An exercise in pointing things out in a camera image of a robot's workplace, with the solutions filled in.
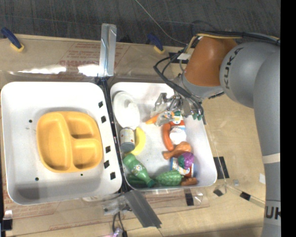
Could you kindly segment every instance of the banana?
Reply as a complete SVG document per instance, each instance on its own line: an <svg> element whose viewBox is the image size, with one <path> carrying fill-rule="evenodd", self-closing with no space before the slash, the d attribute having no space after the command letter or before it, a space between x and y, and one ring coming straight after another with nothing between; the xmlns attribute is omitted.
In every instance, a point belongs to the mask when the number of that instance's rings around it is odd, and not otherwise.
<svg viewBox="0 0 296 237"><path fill-rule="evenodd" d="M130 151L127 154L138 155L143 149L146 144L146 135L145 132L140 128L136 128L136 141L135 141L135 148L133 151Z"/></svg>

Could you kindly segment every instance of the white sink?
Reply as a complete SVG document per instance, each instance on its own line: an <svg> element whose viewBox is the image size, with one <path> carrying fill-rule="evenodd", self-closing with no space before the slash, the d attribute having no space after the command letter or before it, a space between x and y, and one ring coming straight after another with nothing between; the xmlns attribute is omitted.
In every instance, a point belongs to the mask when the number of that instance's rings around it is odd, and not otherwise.
<svg viewBox="0 0 296 237"><path fill-rule="evenodd" d="M36 204L109 195L122 184L102 90L90 82L11 82L1 90L3 146L7 191L18 204ZM78 111L97 122L101 163L89 170L57 173L40 161L38 119L48 112Z"/></svg>

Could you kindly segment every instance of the can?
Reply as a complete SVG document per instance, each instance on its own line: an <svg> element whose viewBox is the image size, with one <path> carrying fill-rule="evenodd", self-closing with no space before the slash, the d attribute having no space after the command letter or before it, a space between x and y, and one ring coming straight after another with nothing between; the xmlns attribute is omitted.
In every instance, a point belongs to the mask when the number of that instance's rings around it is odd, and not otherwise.
<svg viewBox="0 0 296 237"><path fill-rule="evenodd" d="M188 169L179 166L177 158L171 158L170 170L177 170L184 177L194 177L194 163Z"/></svg>
<svg viewBox="0 0 296 237"><path fill-rule="evenodd" d="M124 153L133 151L135 149L135 134L134 130L126 127L119 132L120 137L120 149Z"/></svg>

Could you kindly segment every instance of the small bottle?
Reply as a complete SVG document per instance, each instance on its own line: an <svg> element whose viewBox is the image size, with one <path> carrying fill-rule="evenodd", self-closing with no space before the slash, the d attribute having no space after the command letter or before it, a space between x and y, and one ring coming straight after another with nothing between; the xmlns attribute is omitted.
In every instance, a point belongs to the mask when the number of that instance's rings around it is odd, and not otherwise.
<svg viewBox="0 0 296 237"><path fill-rule="evenodd" d="M155 185L155 181L149 177L146 167L138 161L133 154L128 154L123 159L123 163L128 167L134 176L144 180L149 188Z"/></svg>

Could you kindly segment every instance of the yellow divided plate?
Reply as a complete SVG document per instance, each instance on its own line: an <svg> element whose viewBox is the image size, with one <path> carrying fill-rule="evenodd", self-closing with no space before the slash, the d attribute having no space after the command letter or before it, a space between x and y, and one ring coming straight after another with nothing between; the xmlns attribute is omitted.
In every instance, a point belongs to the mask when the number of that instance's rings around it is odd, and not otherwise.
<svg viewBox="0 0 296 237"><path fill-rule="evenodd" d="M37 146L44 166L54 172L76 172L97 166L103 157L96 121L81 112L51 112L37 123Z"/></svg>

